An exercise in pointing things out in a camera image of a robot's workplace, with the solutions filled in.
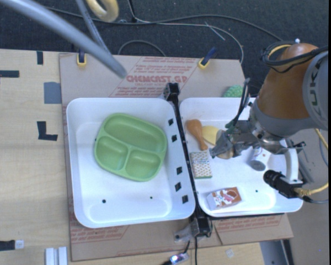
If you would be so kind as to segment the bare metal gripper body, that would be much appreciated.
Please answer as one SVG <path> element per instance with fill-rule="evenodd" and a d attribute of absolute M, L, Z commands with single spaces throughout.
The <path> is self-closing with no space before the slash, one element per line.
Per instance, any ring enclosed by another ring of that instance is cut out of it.
<path fill-rule="evenodd" d="M 226 129 L 228 139 L 233 145 L 246 144 L 248 149 L 261 147 L 273 155 L 281 155 L 286 152 L 283 137 L 269 133 L 257 121 L 238 120 L 234 124 L 232 120 L 226 124 Z"/>

